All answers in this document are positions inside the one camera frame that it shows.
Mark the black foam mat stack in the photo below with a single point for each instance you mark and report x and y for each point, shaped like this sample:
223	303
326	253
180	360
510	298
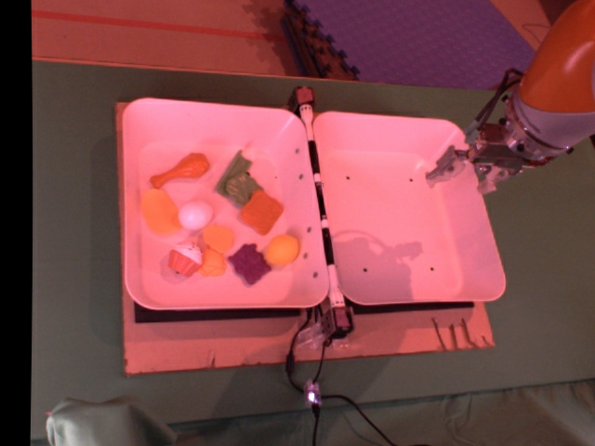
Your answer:
321	49

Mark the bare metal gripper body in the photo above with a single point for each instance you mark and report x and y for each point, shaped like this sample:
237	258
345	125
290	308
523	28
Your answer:
499	149

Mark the light green toy lettuce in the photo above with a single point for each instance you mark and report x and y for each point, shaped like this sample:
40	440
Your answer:
245	188

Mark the small orange toy round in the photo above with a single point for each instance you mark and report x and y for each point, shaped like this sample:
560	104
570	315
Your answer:
218	238

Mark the yellow toy orange ball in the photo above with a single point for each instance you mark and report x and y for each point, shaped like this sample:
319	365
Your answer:
282	250

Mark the orange toy waffle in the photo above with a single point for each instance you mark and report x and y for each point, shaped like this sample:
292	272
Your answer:
261	212

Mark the pale green cloth bundle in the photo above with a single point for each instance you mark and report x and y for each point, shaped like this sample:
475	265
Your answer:
102	423

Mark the brown cardboard board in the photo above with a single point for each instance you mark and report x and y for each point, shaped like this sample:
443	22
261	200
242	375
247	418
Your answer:
209	337

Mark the yellow toy oval slice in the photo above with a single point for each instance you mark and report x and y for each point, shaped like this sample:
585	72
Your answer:
159	212

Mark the dark green toy vegetable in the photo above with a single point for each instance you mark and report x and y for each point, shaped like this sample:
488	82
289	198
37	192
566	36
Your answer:
232	167

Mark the orange toy shell shape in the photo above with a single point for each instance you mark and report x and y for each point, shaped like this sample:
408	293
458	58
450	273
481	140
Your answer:
214	265

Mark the purple toy grapes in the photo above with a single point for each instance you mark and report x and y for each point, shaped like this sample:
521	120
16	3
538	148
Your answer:
249	264

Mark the black and white thin rod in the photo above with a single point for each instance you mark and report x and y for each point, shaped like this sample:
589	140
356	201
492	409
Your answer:
322	202

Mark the white plastic tray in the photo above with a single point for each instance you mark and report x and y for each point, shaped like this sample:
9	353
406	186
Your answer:
400	221
218	202

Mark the toy cupcake with white icing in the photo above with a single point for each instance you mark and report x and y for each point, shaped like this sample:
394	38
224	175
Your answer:
186	259

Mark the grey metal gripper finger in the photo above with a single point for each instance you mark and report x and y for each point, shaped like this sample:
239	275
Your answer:
490	179
444	165

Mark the purple foam mat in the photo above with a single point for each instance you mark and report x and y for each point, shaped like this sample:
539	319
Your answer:
409	21

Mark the orange toy chicken drumstick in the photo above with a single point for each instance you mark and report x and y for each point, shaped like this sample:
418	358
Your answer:
183	169

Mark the white toy egg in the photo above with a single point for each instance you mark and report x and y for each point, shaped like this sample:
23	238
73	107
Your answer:
195	215

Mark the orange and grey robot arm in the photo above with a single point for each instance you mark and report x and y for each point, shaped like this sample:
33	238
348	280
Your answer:
560	58

